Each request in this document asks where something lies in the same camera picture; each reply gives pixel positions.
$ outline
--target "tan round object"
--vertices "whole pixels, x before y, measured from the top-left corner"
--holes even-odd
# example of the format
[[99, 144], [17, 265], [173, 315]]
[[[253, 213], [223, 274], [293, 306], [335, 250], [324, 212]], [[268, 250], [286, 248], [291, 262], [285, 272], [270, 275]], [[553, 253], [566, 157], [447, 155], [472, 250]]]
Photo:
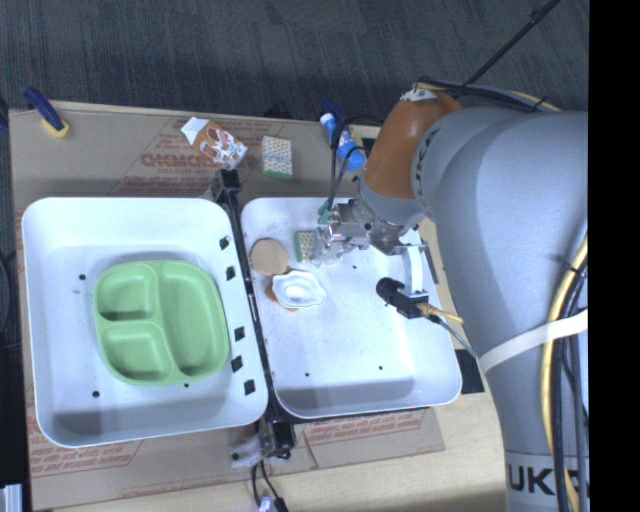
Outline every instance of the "tan round object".
[[251, 266], [265, 276], [283, 274], [289, 266], [289, 255], [273, 238], [258, 240], [251, 248]]

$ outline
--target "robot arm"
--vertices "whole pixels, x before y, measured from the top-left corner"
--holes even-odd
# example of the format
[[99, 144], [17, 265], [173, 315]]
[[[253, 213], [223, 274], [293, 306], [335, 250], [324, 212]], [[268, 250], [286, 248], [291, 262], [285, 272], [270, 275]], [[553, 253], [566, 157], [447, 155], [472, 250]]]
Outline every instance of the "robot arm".
[[[400, 238], [428, 216], [451, 295], [482, 358], [549, 320], [587, 232], [587, 124], [585, 112], [460, 108], [444, 94], [405, 95], [380, 131], [356, 196], [318, 229], [316, 258], [369, 246], [406, 254], [415, 249]], [[409, 296], [418, 291], [411, 288]], [[579, 295], [585, 305], [586, 286]], [[574, 351], [585, 355], [586, 343], [580, 334]], [[556, 493], [564, 492], [555, 485], [541, 415], [542, 363], [537, 346], [486, 373], [503, 434], [509, 511], [558, 510]], [[566, 378], [560, 387], [564, 462], [577, 486], [573, 391]], [[580, 476], [584, 487], [588, 474]], [[575, 498], [572, 504], [577, 510]]]

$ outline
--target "drain hole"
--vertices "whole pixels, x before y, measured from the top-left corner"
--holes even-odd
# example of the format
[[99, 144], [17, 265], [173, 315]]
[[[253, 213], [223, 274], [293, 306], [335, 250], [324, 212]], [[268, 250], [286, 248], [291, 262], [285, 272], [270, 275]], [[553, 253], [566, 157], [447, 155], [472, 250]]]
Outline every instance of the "drain hole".
[[250, 395], [255, 390], [256, 390], [256, 383], [253, 381], [253, 379], [248, 380], [248, 381], [246, 381], [244, 383], [244, 394], [245, 395]]
[[242, 356], [231, 360], [231, 370], [233, 373], [236, 373], [240, 368], [242, 368]]

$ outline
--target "green plate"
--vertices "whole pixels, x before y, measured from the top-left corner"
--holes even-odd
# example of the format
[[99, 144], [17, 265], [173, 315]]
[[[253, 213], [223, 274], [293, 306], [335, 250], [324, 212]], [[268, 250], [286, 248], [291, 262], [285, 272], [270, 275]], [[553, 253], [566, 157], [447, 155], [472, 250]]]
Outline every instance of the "green plate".
[[218, 288], [185, 261], [124, 263], [104, 271], [93, 296], [102, 358], [131, 384], [169, 384], [206, 377], [229, 355]]

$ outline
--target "white cable tie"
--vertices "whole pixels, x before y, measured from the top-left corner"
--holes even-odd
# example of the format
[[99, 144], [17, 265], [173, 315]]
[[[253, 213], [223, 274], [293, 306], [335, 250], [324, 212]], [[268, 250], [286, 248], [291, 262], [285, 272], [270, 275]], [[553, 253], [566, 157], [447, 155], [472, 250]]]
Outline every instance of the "white cable tie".
[[589, 327], [588, 311], [585, 308], [577, 315], [543, 324], [511, 338], [482, 355], [478, 359], [478, 365], [486, 375], [494, 366], [542, 345], [546, 341], [566, 338], [585, 331]]

